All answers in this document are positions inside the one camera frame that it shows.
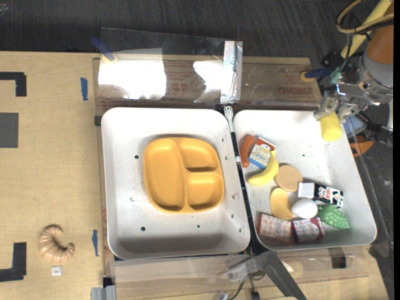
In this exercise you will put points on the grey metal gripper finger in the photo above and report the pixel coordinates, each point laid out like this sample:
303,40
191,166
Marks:
325,106
346,111

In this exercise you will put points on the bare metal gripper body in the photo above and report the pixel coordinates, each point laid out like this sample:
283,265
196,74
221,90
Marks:
359,91

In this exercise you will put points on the yellow corn cob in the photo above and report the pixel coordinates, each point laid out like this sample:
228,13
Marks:
330,128

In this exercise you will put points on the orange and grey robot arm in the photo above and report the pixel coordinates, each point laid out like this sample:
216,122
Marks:
379,44

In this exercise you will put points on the white plastic tray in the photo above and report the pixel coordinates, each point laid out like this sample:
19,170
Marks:
125,183
337,170

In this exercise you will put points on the tan round biscuit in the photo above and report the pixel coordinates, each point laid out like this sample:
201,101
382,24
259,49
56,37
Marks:
288,177

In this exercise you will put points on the white blue orange carton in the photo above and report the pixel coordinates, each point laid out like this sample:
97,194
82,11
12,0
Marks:
261,154

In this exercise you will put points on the black and white milk carton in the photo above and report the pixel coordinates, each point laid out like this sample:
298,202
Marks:
325,194

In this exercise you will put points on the orange sausage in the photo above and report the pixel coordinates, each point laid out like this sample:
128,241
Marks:
246,147

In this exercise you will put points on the yellow banana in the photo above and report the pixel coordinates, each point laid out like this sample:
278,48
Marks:
265,175

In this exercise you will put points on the thin black and white rod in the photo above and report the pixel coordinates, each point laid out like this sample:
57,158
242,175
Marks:
239,164

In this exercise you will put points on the white egg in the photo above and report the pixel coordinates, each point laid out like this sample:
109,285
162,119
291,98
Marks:
304,208

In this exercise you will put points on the green grapes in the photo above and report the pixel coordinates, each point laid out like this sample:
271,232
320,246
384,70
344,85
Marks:
333,217

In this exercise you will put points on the yellow curved slice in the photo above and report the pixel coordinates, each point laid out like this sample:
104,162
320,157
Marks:
279,203

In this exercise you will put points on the dark red can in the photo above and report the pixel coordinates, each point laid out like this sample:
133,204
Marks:
307,230

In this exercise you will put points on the white packet with orange print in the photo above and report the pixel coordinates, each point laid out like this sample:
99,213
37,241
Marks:
274,227

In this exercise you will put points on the orange divided plate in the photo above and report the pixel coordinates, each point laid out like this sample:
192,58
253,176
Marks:
165,173

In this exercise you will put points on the tan croissant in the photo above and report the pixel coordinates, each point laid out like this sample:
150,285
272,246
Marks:
51,245

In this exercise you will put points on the small white square tag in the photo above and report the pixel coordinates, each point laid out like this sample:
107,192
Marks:
56,271

